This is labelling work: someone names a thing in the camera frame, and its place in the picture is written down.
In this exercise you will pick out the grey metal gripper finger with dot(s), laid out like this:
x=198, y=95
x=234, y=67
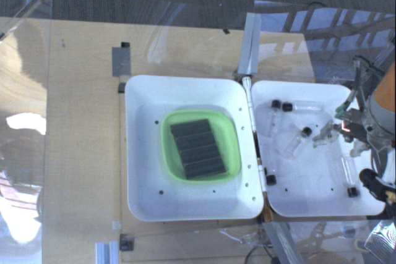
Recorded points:
x=327, y=128
x=321, y=139

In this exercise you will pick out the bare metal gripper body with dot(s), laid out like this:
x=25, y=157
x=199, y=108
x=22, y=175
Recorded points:
x=355, y=126

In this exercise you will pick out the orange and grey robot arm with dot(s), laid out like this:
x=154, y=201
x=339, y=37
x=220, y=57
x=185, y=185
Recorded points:
x=385, y=92

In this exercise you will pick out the clear bottle with black cap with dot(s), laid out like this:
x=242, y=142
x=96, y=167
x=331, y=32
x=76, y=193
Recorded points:
x=352, y=191
x=306, y=132
x=287, y=107
x=275, y=104
x=271, y=179

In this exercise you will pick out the white plastic tray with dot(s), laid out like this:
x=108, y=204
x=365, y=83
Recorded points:
x=145, y=164
x=312, y=188

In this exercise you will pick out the thin black and white rod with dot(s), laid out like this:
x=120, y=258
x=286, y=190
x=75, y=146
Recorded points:
x=251, y=108

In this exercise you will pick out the green square bowl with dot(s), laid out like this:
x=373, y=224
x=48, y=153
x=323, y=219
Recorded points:
x=235, y=139

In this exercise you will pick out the black ribbed rectangular block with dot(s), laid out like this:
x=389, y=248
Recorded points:
x=198, y=148

